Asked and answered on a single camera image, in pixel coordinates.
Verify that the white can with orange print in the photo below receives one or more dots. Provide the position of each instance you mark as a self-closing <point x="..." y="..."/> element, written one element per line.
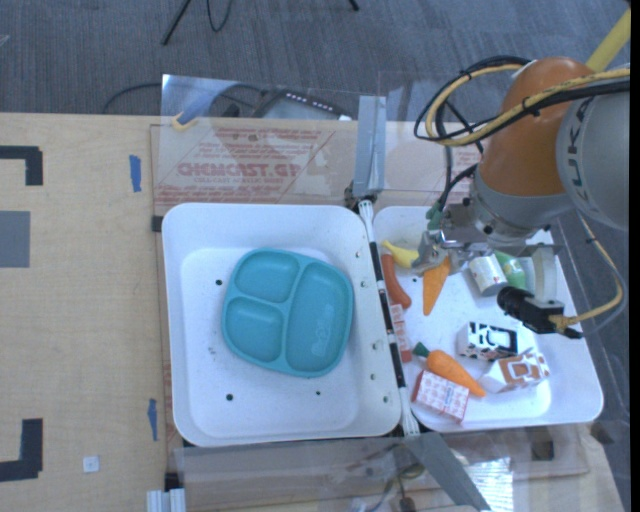
<point x="486" y="275"/>

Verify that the black cylinder on white bracket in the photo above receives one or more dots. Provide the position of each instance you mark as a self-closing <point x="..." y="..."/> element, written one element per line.
<point x="530" y="307"/>

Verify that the black and white carton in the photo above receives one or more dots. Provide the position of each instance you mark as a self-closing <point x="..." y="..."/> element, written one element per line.
<point x="492" y="342"/>

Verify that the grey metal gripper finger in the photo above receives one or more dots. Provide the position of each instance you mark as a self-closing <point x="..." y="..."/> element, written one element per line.
<point x="439" y="261"/>
<point x="425" y="252"/>

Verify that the yellow banana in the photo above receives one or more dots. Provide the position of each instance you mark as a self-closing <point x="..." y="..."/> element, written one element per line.
<point x="402" y="255"/>

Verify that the orange red sausage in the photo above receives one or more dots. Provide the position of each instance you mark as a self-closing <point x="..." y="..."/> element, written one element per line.
<point x="395" y="285"/>

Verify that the narrow red and white packet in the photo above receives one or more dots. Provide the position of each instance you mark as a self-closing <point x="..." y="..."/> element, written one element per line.
<point x="401" y="330"/>

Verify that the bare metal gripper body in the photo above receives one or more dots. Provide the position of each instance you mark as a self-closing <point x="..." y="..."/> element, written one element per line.
<point x="462" y="227"/>

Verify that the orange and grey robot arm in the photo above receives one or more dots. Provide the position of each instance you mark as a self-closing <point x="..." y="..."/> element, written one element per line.
<point x="530" y="150"/>

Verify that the orange and white carton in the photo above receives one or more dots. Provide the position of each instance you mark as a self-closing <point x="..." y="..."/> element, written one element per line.
<point x="517" y="372"/>

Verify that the teal divided plate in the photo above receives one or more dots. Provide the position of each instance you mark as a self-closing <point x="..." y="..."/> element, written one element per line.
<point x="287" y="312"/>

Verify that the orange and white packet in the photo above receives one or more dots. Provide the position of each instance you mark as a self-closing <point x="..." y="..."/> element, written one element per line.
<point x="440" y="397"/>

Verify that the orange carrot with green top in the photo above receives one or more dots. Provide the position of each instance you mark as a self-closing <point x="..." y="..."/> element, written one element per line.
<point x="450" y="369"/>

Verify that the brown cardboard board red print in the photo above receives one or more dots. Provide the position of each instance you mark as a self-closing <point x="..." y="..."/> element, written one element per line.
<point x="240" y="170"/>

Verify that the green bottle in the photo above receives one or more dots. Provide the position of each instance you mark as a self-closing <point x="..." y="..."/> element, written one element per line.
<point x="514" y="270"/>

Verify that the white plastic tray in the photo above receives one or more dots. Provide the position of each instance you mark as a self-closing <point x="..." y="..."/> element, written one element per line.
<point x="565" y="390"/>
<point x="200" y="320"/>

